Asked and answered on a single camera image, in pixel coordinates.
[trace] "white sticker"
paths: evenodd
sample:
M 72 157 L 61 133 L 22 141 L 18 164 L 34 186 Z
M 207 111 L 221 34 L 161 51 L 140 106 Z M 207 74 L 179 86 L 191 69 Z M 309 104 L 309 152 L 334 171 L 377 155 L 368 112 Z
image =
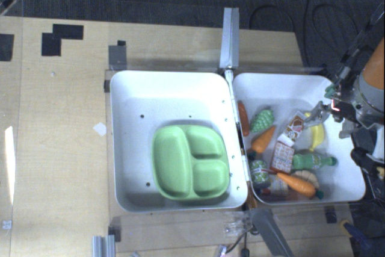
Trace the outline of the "white sticker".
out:
M 2 221 L 2 228 L 5 230 L 12 229 L 12 221 Z
M 93 129 L 100 135 L 104 136 L 107 134 L 107 127 L 102 123 L 99 122 L 97 125 L 93 127 Z

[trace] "toy bottle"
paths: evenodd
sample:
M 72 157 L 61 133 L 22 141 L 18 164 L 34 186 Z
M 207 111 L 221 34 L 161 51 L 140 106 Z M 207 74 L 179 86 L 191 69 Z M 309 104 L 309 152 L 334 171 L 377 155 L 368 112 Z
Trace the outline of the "toy bottle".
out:
M 337 159 L 332 156 L 322 156 L 318 153 L 295 154 L 292 160 L 292 169 L 320 169 L 322 166 L 334 166 Z

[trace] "toy carrot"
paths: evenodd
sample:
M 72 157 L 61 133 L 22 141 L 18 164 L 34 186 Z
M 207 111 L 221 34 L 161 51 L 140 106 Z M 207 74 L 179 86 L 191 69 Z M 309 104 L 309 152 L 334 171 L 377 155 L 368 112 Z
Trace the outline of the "toy carrot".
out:
M 269 145 L 275 130 L 276 127 L 272 126 L 268 130 L 263 132 L 260 136 L 257 137 L 257 139 L 255 139 L 255 141 L 253 141 L 253 143 L 251 144 L 251 148 L 259 154 L 263 153 Z
M 284 173 L 278 173 L 277 176 L 282 181 L 285 181 L 288 186 L 290 186 L 293 190 L 299 192 L 300 194 L 308 198 L 313 198 L 315 195 L 317 195 L 317 197 L 320 199 L 323 197 L 323 192 L 317 191 L 314 185 L 310 182 L 286 175 Z
M 239 118 L 241 120 L 242 134 L 248 136 L 250 134 L 250 125 L 248 124 L 248 117 L 246 113 L 245 105 L 242 102 L 238 102 Z

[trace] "wooden surface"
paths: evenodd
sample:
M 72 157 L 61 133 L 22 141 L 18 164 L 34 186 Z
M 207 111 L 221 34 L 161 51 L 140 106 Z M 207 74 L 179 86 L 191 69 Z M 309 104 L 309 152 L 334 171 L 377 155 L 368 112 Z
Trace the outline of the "wooden surface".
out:
M 18 20 L 5 18 L 2 26 L 14 25 Z M 42 33 L 51 33 L 53 23 L 83 25 L 84 39 L 63 40 L 61 57 L 42 57 Z M 241 63 L 301 65 L 294 34 L 245 30 L 240 36 Z M 106 136 L 101 137 L 93 126 L 106 124 L 103 81 L 108 69 L 108 45 L 116 45 L 117 40 L 126 40 L 130 66 L 182 66 L 193 70 L 202 64 L 215 65 L 221 30 L 23 20 L 12 257 L 91 256 L 92 236 L 107 234 L 110 224 L 107 142 Z M 336 224 L 326 224 L 324 215 L 286 215 L 288 210 L 277 211 L 279 226 L 297 256 L 353 255 L 349 240 Z M 349 216 L 346 209 L 341 213 L 341 219 Z M 199 233 L 203 232 L 199 222 L 186 222 L 183 213 L 167 214 L 164 219 L 158 217 L 155 229 L 143 228 L 141 222 L 146 219 L 134 215 L 125 224 L 126 232 L 132 232 L 126 244 L 129 247 L 125 251 L 121 247 L 118 256 L 129 256 L 133 250 L 139 250 L 142 257 L 211 257 L 224 230 L 218 212 L 216 215 L 218 220 L 214 216 L 211 222 L 218 226 L 213 223 L 212 229 L 221 236 L 213 236 L 208 244 L 199 243 Z M 177 224 L 172 225 L 168 234 L 170 220 Z M 172 239 L 173 234 L 181 234 L 185 242 Z M 226 244 L 234 240 L 226 238 Z M 189 243 L 192 248 L 184 248 Z M 249 239 L 249 243 L 251 256 L 269 256 L 260 236 Z M 336 248 L 328 251 L 333 253 L 325 253 L 328 247 Z

